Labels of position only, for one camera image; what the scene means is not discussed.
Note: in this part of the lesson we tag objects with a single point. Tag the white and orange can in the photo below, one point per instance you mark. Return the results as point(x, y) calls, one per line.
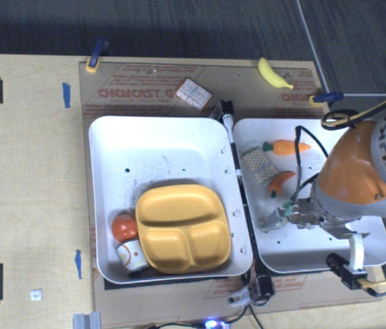
point(132, 256)

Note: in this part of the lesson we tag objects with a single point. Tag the brown cardboard board red print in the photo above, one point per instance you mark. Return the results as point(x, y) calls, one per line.
point(144, 87)

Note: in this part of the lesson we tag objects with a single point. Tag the thin black and white rod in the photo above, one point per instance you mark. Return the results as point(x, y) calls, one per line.
point(237, 164)

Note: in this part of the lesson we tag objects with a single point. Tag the orange tomato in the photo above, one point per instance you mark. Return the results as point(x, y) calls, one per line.
point(124, 226)

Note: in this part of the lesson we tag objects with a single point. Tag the orange carrot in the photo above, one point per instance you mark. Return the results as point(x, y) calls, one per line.
point(287, 147)

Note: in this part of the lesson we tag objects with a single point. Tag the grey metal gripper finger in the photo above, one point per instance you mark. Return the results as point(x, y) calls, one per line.
point(279, 213)
point(268, 224)

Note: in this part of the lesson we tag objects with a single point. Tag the small white square block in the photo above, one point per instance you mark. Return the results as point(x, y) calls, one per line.
point(36, 294)

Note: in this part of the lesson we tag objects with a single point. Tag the white plastic tray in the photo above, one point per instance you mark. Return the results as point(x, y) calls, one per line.
point(165, 149)
point(302, 252)

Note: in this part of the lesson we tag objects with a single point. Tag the yellow banana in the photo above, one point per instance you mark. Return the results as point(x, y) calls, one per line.
point(272, 75)

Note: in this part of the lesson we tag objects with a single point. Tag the tan patterned packet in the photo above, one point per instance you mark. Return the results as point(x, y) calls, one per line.
point(259, 164)

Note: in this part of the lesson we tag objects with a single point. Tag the black cylinder on white bracket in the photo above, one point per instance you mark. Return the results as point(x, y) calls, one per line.
point(347, 269)

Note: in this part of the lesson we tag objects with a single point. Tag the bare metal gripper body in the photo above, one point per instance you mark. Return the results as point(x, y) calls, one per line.
point(305, 214)

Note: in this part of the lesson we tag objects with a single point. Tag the yellow divided plate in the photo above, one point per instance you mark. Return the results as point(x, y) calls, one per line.
point(182, 228)

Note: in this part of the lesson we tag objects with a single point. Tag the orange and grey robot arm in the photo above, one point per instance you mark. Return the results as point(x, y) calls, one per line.
point(350, 170)

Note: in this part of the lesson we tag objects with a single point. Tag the orange chili pepper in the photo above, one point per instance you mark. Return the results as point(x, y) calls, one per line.
point(278, 183)

